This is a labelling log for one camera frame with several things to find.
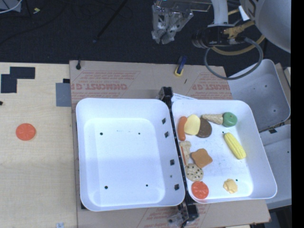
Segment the white tray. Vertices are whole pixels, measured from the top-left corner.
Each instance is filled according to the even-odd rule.
[[[80,196],[92,211],[176,206],[185,197],[170,112],[156,99],[76,106]]]
[[[260,133],[275,181],[277,194],[266,200],[268,209],[292,205],[291,201],[291,125]]]
[[[209,188],[205,199],[198,199],[191,192],[192,181],[187,179],[191,197],[198,203],[215,203],[234,200],[269,199],[276,195],[277,186],[269,165],[267,155],[252,111],[245,102],[239,100],[177,100],[172,105],[174,122],[177,124],[182,116],[196,114],[223,114],[232,112],[237,116],[237,124],[226,128],[210,123],[212,134],[208,138],[186,135],[191,142],[191,152],[200,148],[207,150],[213,162],[203,168],[203,182]],[[245,159],[237,159],[228,148],[223,133],[232,133],[247,153]],[[230,194],[223,188],[224,181],[235,180],[238,191]]]
[[[239,76],[253,66],[231,77]],[[263,59],[252,73],[237,80],[228,80],[233,99],[250,106],[259,132],[286,121],[290,116],[290,105],[275,67],[273,61]]]

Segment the toy cookie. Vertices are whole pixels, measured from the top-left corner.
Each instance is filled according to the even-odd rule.
[[[204,172],[196,164],[189,163],[185,166],[186,177],[190,181],[200,181],[203,179]]]

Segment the cardboard sheet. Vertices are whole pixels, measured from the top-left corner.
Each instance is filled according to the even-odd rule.
[[[93,212],[81,206],[79,192],[79,162],[75,108],[79,100],[96,98],[157,98],[163,86],[174,93],[196,99],[232,99],[226,80],[211,74],[205,66],[185,65],[182,76],[174,71],[177,65],[145,63],[70,61],[72,121],[76,174],[76,201],[79,228],[170,228],[168,217],[177,207],[123,209]],[[225,76],[223,67],[211,66]],[[269,222],[265,200],[231,201],[197,204],[199,217],[189,228],[215,228]]]

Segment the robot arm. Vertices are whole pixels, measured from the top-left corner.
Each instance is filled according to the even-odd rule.
[[[291,0],[240,0],[242,9],[273,44],[291,52]],[[214,23],[193,34],[196,47],[211,48],[238,43],[229,36],[227,0],[157,0],[152,6],[152,38],[167,44],[193,17],[192,11],[214,9]]]

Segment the orange disc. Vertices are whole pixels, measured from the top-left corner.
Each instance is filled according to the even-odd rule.
[[[202,181],[195,181],[191,186],[192,193],[198,199],[203,200],[209,194],[208,186]]]
[[[16,129],[16,135],[21,140],[31,140],[36,134],[36,129],[29,123],[23,123]]]

